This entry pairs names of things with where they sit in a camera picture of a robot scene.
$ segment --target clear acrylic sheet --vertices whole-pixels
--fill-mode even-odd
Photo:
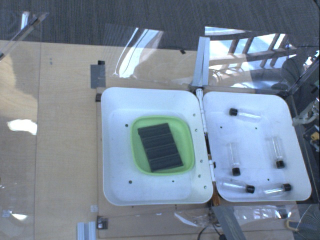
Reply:
[[[203,36],[210,38],[208,87],[288,91],[319,55],[318,37],[209,26]],[[198,40],[110,24],[104,42],[115,48],[101,55],[107,61],[107,81],[128,79],[186,89],[193,80]]]
[[[243,232],[286,230],[304,240],[318,240],[320,236],[318,204],[245,205],[233,206],[232,209]],[[174,215],[192,227],[216,228],[222,233],[219,221],[208,208],[181,210]],[[271,233],[260,239],[273,240],[274,237]]]
[[[41,22],[0,10],[0,239],[34,239]]]

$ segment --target test tube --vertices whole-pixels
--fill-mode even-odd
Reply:
[[[257,123],[261,119],[260,113],[245,109],[230,108],[229,115],[252,123]]]
[[[240,173],[240,161],[237,143],[231,142],[228,145],[228,157],[230,161],[230,166],[232,168],[232,175],[239,176]]]
[[[291,191],[292,187],[289,183],[285,184],[271,184],[267,185],[261,188],[262,194],[265,197],[275,197],[275,196],[281,196],[285,192]]]
[[[284,168],[284,150],[282,147],[281,139],[279,137],[272,137],[271,138],[271,150],[272,150],[272,156],[275,160],[275,165],[278,169]]]
[[[248,185],[243,181],[235,180],[231,178],[222,178],[219,181],[221,189],[234,191],[238,193],[251,193],[255,192],[255,187],[253,185]]]

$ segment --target wooden surface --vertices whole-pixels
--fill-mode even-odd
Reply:
[[[91,207],[99,203],[99,213],[106,212],[107,216],[113,218],[110,220],[109,225],[112,232],[110,235],[106,234],[105,237],[122,235],[123,237],[117,239],[127,239],[125,236],[130,235],[137,236],[128,238],[131,240],[164,239],[163,236],[143,237],[141,235],[143,235],[144,231],[141,227],[130,228],[133,218],[128,215],[136,215],[136,208],[110,206],[104,199],[99,187],[101,184],[101,176],[99,175],[98,177],[98,168],[101,166],[98,155],[101,148],[99,147],[99,142],[97,142],[99,140],[99,127],[97,125],[100,125],[97,120],[99,105],[95,103],[96,90],[90,88],[90,65],[96,64],[98,60],[106,60],[106,68],[109,72],[109,70],[112,70],[113,65],[117,63],[115,58],[122,50],[119,47],[90,45],[52,43],[30,43],[29,45],[40,50],[40,53],[38,53],[40,56],[32,59],[33,62],[38,61],[38,67],[36,67],[36,64],[34,69],[27,66],[26,59],[29,58],[28,55],[25,57],[23,54],[17,56],[20,59],[16,58],[14,63],[19,64],[21,69],[18,72],[14,70],[14,75],[16,77],[24,76],[24,78],[22,77],[24,81],[18,80],[15,82],[13,76],[11,76],[10,80],[10,74],[5,74],[5,77],[9,80],[5,79],[3,82],[9,83],[11,81],[12,88],[0,89],[1,105],[5,104],[3,98],[5,96],[3,94],[9,95],[9,93],[13,92],[14,97],[19,97],[18,91],[23,90],[21,92],[22,98],[18,105],[9,102],[6,109],[1,108],[1,140],[6,138],[1,148],[4,150],[4,147],[11,154],[16,154],[16,156],[11,159],[11,157],[8,157],[8,153],[8,156],[4,158],[4,152],[1,152],[0,159],[1,162],[5,159],[5,162],[11,168],[16,167],[16,171],[12,170],[10,172],[8,170],[3,173],[3,163],[0,163],[0,177],[1,184],[6,177],[24,179],[24,181],[21,181],[24,186],[28,186],[30,183],[28,191],[24,187],[24,191],[27,192],[17,192],[14,196],[18,201],[26,201],[29,198],[29,202],[31,202],[31,206],[28,206],[30,211],[22,209],[21,213],[24,212],[26,214],[28,212],[31,221],[29,221],[28,225],[22,227],[20,225],[17,226],[13,220],[9,221],[1,218],[0,238],[9,239],[8,236],[10,234],[13,237],[14,232],[24,229],[28,231],[28,234],[24,235],[25,239],[33,239],[34,234],[34,239],[36,240],[74,240],[77,237],[77,223],[95,221],[98,213],[91,212]],[[163,51],[162,54],[160,52],[154,58],[157,59],[158,63],[161,61],[158,56],[162,56],[163,61],[171,60],[168,58],[169,55],[172,56],[171,53],[172,51]],[[177,74],[179,70],[186,68],[191,70],[194,67],[192,61],[195,60],[196,56],[195,54],[189,56],[190,59],[185,59],[185,57],[177,58],[179,63],[179,67],[176,68]],[[163,74],[157,75],[157,79],[170,79],[166,72],[170,72],[170,68],[177,64],[177,61],[169,67],[167,67],[168,64],[166,63],[163,63],[160,68],[158,66],[158,69],[163,69]],[[146,68],[143,70],[146,72],[150,70],[150,67],[153,67],[150,61],[147,61],[145,65]],[[149,86],[151,86],[157,88],[158,86],[158,88],[169,88],[170,86],[168,82],[164,84],[148,80],[143,81],[143,83],[133,82],[130,85],[134,84],[136,87],[150,88]],[[107,83],[110,86],[128,86],[129,84],[128,79],[119,80],[110,77],[107,79]],[[186,87],[185,85],[176,84],[172,88],[184,89]],[[37,121],[37,136],[33,136],[28,132],[9,132],[6,129],[7,126],[4,125],[9,117],[11,119],[26,118]],[[23,161],[20,160],[22,153],[24,156]],[[150,211],[150,207],[139,207],[139,209],[140,212],[149,213]],[[172,214],[174,211],[176,211],[176,207],[169,205],[169,207],[165,207],[164,213],[170,212]],[[159,213],[156,207],[154,207],[154,213]],[[158,216],[159,220],[156,221],[158,221],[157,227],[159,228],[156,232],[158,232],[157,234],[166,235],[166,239],[195,240],[197,233],[201,230],[199,227],[186,226],[174,218],[170,222],[176,223],[174,227],[179,229],[176,232],[179,232],[180,235],[172,235],[172,231],[167,231],[166,222],[160,219],[164,218],[164,216],[155,215],[154,213],[152,212],[152,218],[148,219],[143,226],[155,227],[153,219]],[[276,228],[281,230],[265,230],[268,228],[255,225],[256,229],[250,226],[247,227],[245,235],[248,240],[292,240],[292,233],[284,230],[284,220],[278,220],[277,223],[281,224],[281,227],[279,228],[279,225],[277,225]],[[217,234],[204,233],[201,239],[218,239],[218,236]]]
[[[0,41],[0,47],[7,42]],[[7,123],[37,122],[40,43],[21,43],[0,62],[0,239],[34,238],[37,137]],[[18,220],[4,211],[24,215]]]

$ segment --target glass vial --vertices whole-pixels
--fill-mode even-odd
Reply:
[[[257,123],[261,119],[261,115],[259,113],[244,109],[230,108],[229,115],[252,123]]]
[[[262,188],[262,194],[265,197],[275,197],[283,195],[285,192],[291,191],[292,187],[289,183],[286,184],[271,184]]]
[[[271,138],[272,157],[278,169],[285,167],[284,162],[284,149],[282,147],[281,139],[279,137]]]
[[[243,181],[235,180],[231,178],[222,178],[219,182],[221,189],[234,191],[238,193],[251,193],[255,192],[255,187],[253,185],[248,185]]]
[[[227,145],[228,147],[228,157],[230,161],[230,166],[232,169],[233,176],[239,176],[240,173],[240,161],[237,143],[231,142]]]

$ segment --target metal bracket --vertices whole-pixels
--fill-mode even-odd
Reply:
[[[103,60],[98,60],[98,65],[91,65],[91,88],[106,87],[106,66]]]
[[[77,224],[77,240],[96,240],[96,222],[79,222]]]
[[[228,240],[246,240],[231,207],[213,206],[213,212]]]
[[[103,216],[96,217],[96,229],[107,230],[108,229],[108,218]]]
[[[192,86],[207,86],[209,81],[210,38],[199,37]]]
[[[101,102],[101,96],[102,96],[102,93],[97,93],[95,95],[95,102]]]

